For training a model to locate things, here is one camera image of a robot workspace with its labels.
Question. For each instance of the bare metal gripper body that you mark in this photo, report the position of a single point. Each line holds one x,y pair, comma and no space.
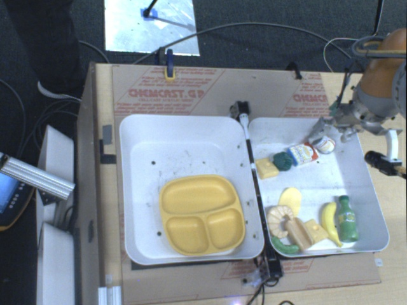
357,117

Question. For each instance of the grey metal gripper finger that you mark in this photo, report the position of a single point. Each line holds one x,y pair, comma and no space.
348,135
319,128

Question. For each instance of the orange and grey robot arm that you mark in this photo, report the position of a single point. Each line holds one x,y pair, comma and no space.
380,75

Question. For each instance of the small white can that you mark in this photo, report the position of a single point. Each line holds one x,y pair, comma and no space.
325,145

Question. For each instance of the green broccoli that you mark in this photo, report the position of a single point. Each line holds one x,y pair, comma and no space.
283,161

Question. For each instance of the white plastic tray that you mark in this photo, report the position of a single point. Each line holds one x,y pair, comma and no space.
184,151
324,183

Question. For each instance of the yellow cheese block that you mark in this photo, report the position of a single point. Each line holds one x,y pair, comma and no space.
266,168

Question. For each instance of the thin black and white rod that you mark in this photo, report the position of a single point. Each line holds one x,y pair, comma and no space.
253,164

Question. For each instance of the pale yellow crisp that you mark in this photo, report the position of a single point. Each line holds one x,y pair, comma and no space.
291,199

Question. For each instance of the green bottle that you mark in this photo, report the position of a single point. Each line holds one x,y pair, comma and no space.
347,222

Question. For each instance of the yellow banana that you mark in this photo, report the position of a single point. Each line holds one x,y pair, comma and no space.
330,222

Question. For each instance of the yellow cheese wedge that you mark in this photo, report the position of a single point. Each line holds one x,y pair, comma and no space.
316,231

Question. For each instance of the tan bread slice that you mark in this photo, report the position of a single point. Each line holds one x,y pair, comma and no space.
299,234

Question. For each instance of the green pickle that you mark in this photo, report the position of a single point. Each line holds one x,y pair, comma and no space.
286,248

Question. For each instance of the brown cardboard board red print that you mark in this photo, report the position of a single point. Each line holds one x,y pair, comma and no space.
197,87

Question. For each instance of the yellow divided plate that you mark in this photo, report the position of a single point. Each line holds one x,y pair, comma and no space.
200,208

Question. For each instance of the person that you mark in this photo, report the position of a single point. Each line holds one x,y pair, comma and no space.
41,37

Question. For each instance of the black cylinder on white bracket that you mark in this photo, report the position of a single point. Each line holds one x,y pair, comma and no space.
383,160

